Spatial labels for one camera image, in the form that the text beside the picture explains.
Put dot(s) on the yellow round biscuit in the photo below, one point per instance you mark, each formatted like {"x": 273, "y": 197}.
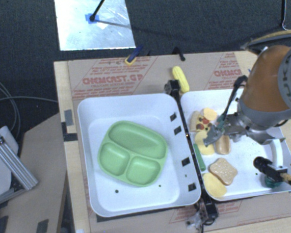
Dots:
{"x": 209, "y": 113}

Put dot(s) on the black cylinder on white bracket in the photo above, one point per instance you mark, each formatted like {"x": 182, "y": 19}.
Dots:
{"x": 266, "y": 165}

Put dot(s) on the yellow oval chip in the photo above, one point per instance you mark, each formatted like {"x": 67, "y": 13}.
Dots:
{"x": 215, "y": 186}

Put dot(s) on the yellow corn cob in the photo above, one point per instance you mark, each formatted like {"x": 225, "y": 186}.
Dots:
{"x": 180, "y": 78}

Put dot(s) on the thin black rod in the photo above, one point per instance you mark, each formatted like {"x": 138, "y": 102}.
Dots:
{"x": 191, "y": 147}

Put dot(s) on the yellow toy cheese slice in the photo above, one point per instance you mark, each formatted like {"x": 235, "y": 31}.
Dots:
{"x": 206, "y": 148}

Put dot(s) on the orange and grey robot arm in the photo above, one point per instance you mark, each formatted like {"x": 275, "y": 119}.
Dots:
{"x": 265, "y": 81}

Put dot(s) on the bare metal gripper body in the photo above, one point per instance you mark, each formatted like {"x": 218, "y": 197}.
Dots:
{"x": 235, "y": 128}

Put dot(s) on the green stick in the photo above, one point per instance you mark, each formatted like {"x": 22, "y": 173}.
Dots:
{"x": 199, "y": 158}

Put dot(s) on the dark green round object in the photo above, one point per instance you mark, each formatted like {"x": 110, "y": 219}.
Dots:
{"x": 269, "y": 183}

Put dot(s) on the brown toast bread slice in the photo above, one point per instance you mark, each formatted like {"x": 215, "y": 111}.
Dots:
{"x": 223, "y": 171}

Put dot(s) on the brown cardboard board red print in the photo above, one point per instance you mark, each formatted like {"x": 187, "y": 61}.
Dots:
{"x": 121, "y": 77}

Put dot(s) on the green divided plate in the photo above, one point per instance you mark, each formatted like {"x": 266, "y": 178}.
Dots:
{"x": 132, "y": 153}

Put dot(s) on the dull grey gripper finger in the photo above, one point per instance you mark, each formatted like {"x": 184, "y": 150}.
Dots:
{"x": 215, "y": 129}
{"x": 209, "y": 139}

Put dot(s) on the white plastic tray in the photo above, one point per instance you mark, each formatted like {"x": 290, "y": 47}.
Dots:
{"x": 134, "y": 109}
{"x": 247, "y": 160}

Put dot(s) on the tan toy hot dog bun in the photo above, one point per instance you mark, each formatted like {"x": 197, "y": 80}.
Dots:
{"x": 223, "y": 145}

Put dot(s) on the toy pizza slice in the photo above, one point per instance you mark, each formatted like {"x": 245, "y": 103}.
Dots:
{"x": 198, "y": 122}

